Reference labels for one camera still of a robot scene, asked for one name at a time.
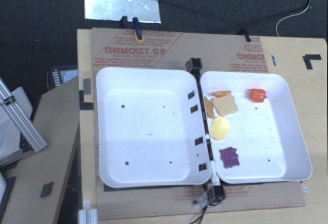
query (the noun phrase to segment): wooden table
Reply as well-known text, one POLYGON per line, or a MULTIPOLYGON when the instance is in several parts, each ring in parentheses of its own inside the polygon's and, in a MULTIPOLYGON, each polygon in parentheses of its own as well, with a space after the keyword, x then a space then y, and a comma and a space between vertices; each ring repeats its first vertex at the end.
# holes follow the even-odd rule
MULTIPOLYGON (((79 89, 84 78, 92 77, 91 30, 78 30, 79 89)), ((270 73, 286 79, 303 136, 313 165, 311 178, 302 185, 305 207, 256 211, 207 213, 202 223, 327 223, 327 44, 323 39, 260 37, 270 73), (303 56, 319 54, 322 60, 312 60, 313 69, 306 68, 303 56)), ((93 102, 93 95, 84 95, 85 102, 93 102)), ((82 196, 84 209, 96 208, 95 153, 93 114, 80 112, 80 141, 82 196)), ((102 220, 101 224, 129 223, 187 223, 195 215, 174 215, 133 219, 102 220)))

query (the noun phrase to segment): yellow potato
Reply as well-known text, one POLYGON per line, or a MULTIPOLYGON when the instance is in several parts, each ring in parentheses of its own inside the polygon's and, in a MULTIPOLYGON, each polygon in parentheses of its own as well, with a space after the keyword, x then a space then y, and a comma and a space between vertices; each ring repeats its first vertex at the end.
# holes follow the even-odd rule
POLYGON ((224 116, 218 116, 213 119, 210 128, 210 136, 216 140, 223 140, 229 129, 229 120, 224 116))

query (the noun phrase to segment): empty white tray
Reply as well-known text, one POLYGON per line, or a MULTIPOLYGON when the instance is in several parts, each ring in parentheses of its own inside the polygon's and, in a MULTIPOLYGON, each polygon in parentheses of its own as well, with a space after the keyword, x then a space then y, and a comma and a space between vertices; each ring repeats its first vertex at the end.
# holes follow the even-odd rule
POLYGON ((211 174, 195 78, 108 67, 96 78, 99 171, 111 187, 196 185, 211 174))
MULTIPOLYGON (((238 111, 222 141, 211 138, 215 170, 228 183, 305 180, 312 165, 305 146, 287 82, 276 74, 206 72, 201 77, 203 95, 231 90, 238 111), (249 98, 252 88, 264 89, 262 103, 249 98), (219 150, 237 149, 240 165, 225 168, 219 150)), ((212 119, 207 118, 211 127, 212 119)))

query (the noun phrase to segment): black carpet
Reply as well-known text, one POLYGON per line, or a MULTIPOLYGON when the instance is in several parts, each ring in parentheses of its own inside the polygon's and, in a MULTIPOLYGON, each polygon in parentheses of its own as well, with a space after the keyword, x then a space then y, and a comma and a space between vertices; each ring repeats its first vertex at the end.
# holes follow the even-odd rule
MULTIPOLYGON (((159 0, 161 24, 144 29, 276 36, 276 23, 307 0, 159 0)), ((327 0, 312 0, 301 16, 279 25, 281 36, 327 38, 327 0)), ((0 77, 23 86, 34 104, 53 66, 76 65, 76 30, 117 22, 84 19, 84 0, 0 0, 0 77)))

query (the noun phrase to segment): red bell pepper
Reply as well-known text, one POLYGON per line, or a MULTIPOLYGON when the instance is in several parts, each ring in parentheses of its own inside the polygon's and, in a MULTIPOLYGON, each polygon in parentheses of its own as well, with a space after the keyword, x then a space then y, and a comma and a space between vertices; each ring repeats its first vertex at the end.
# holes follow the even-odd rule
POLYGON ((265 91, 263 89, 252 89, 250 98, 257 102, 263 102, 265 99, 265 91))

